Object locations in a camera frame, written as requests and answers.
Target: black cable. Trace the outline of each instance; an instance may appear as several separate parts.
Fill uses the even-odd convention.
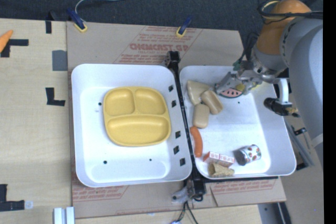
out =
[[[195,201],[198,201],[198,202],[203,201],[203,195],[200,195],[200,196],[197,197],[197,198],[194,197],[194,200],[195,200]]]
[[[185,216],[185,207],[186,207],[186,206],[187,206],[188,211],[190,212],[190,214],[191,214],[191,216],[192,216],[192,218],[193,218],[195,224],[198,224],[198,222],[197,222],[197,220],[196,220],[194,214],[192,213],[192,211],[191,211],[191,209],[190,209],[190,207],[189,207],[188,201],[186,201],[186,202],[183,204],[183,209],[182,209],[182,211],[181,211],[181,213],[180,213],[178,219],[174,220],[172,223],[180,222],[180,221],[183,219],[183,217]]]
[[[194,214],[193,214],[193,213],[191,212],[191,210],[190,210],[190,207],[189,207],[188,201],[186,202],[186,204],[187,204],[187,208],[188,208],[188,210],[189,210],[189,212],[190,212],[190,215],[193,217],[193,219],[194,219],[195,223],[196,223],[196,224],[198,224],[198,222],[197,222],[196,218],[194,217]]]
[[[243,60],[243,57],[246,55],[247,60],[250,58],[250,51],[252,50],[254,46],[254,40],[253,39],[258,39],[259,35],[255,32],[251,32],[247,36],[246,44],[244,46],[243,52],[241,53],[241,56],[239,59],[235,62],[235,64],[240,64]]]
[[[268,13],[265,12],[264,9],[269,5],[273,5],[279,3],[282,0],[263,0],[258,7],[257,11],[261,15],[264,24],[271,24],[275,22],[280,22],[290,17],[305,17],[305,18],[312,18],[312,19],[323,19],[323,12],[316,11],[316,12],[306,12],[306,13]]]

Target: black bracket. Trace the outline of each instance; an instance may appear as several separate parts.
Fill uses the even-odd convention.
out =
[[[175,77],[175,83],[176,83],[176,89],[178,94],[178,100],[180,102],[181,110],[182,110],[182,118],[184,122],[184,128],[185,133],[187,136],[187,142],[190,152],[190,157],[192,161],[192,173],[188,179],[186,179],[186,185],[188,185],[188,196],[189,198],[194,198],[196,200],[202,200],[203,195],[206,193],[206,187],[205,183],[202,179],[201,174],[197,170],[196,163],[195,163],[195,157],[193,153],[193,146],[190,138],[189,133],[189,127],[187,124],[187,117],[185,113],[185,106],[183,101],[183,95],[182,95],[182,87],[180,82],[180,76],[179,76],[179,63],[181,61],[180,53],[178,51],[169,51],[165,58],[165,65],[168,69],[170,69]]]
[[[280,116],[293,116],[295,118],[300,117],[298,113],[291,112],[289,110],[289,108],[291,108],[291,104],[283,105],[277,101],[278,99],[275,98],[266,98],[264,100],[264,106]]]
[[[0,184],[0,212],[25,209],[25,201],[7,201],[7,184]]]
[[[294,131],[295,135],[299,135],[299,134],[305,133],[307,131],[307,129],[303,127],[301,129],[298,129],[298,130],[295,131],[294,128],[293,128],[293,131]]]

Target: yellow plate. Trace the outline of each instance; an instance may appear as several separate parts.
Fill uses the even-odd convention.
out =
[[[103,102],[109,138],[121,146],[162,143],[171,133],[163,96],[148,87],[120,87],[107,92]]]

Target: toy sausage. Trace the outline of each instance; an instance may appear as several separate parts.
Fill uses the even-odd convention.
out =
[[[193,136],[195,142],[194,155],[195,157],[201,157],[203,153],[203,141],[201,134],[196,126],[190,127],[190,133]]]

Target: food can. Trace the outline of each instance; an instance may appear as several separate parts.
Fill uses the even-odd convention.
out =
[[[246,165],[261,158],[261,151],[257,145],[246,146],[235,152],[236,161],[239,165]]]

